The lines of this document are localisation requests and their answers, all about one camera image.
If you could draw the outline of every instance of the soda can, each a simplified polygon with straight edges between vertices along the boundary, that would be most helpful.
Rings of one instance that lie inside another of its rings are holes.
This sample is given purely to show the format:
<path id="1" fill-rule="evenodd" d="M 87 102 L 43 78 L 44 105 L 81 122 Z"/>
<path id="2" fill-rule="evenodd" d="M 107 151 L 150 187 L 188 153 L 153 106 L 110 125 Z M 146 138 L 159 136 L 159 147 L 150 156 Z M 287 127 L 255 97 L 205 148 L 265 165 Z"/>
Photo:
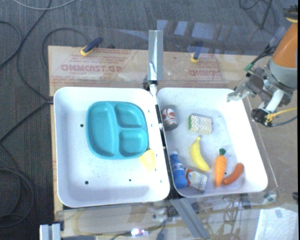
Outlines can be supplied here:
<path id="1" fill-rule="evenodd" d="M 175 112 L 171 108 L 166 108 L 161 111 L 163 127 L 166 131 L 171 131 L 178 126 Z"/>

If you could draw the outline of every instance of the teal tray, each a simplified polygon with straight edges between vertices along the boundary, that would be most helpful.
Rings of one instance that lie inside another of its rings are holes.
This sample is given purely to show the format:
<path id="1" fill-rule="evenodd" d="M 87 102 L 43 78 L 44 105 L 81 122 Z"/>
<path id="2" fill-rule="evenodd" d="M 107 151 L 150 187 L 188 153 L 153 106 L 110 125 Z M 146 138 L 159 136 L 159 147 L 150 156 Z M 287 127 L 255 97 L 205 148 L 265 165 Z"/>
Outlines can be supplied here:
<path id="1" fill-rule="evenodd" d="M 146 118 L 129 102 L 99 101 L 86 114 L 86 138 L 92 153 L 102 159 L 132 159 L 149 145 Z"/>

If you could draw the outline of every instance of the blue bottle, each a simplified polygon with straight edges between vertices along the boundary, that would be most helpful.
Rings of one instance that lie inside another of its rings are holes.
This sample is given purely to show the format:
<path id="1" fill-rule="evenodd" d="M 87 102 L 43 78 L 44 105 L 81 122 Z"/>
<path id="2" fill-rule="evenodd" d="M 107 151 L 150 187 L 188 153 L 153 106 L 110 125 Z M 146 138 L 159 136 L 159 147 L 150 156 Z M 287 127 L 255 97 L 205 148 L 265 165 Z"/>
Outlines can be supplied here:
<path id="1" fill-rule="evenodd" d="M 178 159 L 178 153 L 173 151 L 170 154 L 170 163 L 174 185 L 177 189 L 183 189 L 188 185 L 183 164 Z"/>

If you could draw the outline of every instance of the robotic hand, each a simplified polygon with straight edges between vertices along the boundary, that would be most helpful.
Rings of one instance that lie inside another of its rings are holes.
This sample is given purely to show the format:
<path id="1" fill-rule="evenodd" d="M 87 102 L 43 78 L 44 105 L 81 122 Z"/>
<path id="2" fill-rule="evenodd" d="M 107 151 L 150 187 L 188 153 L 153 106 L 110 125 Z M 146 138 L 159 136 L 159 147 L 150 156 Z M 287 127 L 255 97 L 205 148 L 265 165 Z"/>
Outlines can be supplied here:
<path id="1" fill-rule="evenodd" d="M 252 110 L 251 116 L 256 122 L 266 127 L 272 127 L 273 118 L 281 112 L 297 109 L 291 108 L 275 113 L 277 107 L 290 103 L 298 84 L 298 7 L 286 9 L 284 16 L 292 24 L 279 44 L 273 46 L 274 40 L 272 40 L 265 50 L 245 68 L 246 80 L 227 96 L 229 102 L 259 95 L 262 103 Z M 264 68 L 254 68 L 258 60 L 271 54 L 272 57 Z"/>

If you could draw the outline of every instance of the yellow banana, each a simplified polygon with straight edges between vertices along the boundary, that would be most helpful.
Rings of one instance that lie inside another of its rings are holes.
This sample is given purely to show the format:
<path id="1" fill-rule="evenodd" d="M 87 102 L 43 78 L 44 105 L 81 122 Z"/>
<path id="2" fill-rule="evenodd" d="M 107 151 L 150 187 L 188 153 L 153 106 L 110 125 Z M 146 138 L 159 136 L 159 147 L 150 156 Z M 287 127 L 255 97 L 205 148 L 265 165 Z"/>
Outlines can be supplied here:
<path id="1" fill-rule="evenodd" d="M 200 137 L 197 137 L 196 140 L 192 143 L 190 147 L 190 154 L 195 165 L 202 171 L 207 172 L 210 170 L 209 165 L 204 160 L 200 152 Z"/>

